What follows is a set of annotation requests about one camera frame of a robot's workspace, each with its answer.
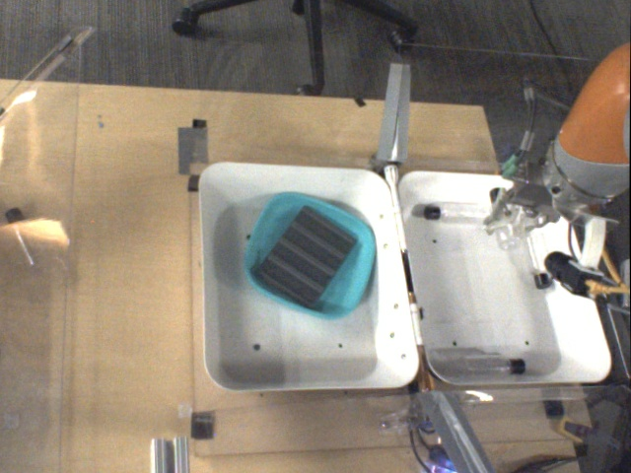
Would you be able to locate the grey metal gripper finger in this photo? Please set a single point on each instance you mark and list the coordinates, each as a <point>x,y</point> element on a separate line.
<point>498,212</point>
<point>523,224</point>

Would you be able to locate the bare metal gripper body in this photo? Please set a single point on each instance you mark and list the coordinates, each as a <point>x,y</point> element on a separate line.
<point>539,200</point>

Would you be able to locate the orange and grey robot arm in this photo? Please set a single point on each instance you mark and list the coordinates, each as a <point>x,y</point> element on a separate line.
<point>599,116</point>

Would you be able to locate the clear tube with black cap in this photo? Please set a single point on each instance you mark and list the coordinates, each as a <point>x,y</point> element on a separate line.
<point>443,211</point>
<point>478,362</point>
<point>542,280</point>

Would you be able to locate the white plastic tray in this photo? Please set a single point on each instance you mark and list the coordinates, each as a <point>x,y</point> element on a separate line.
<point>296,358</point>
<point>473,293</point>

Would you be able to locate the thin black and white rod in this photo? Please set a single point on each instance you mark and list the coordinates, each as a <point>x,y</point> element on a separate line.
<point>406,269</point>

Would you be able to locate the dark grey ribbed block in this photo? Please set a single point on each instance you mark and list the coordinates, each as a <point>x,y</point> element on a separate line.
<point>305,256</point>

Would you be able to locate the turquoise square bowl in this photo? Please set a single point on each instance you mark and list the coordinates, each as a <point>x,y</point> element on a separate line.
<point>268,224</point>

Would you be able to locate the black office chair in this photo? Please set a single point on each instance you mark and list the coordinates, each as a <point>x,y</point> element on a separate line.
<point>313,27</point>

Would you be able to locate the black cylinder on white bracket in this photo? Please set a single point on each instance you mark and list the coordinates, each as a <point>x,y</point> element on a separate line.
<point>567,269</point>

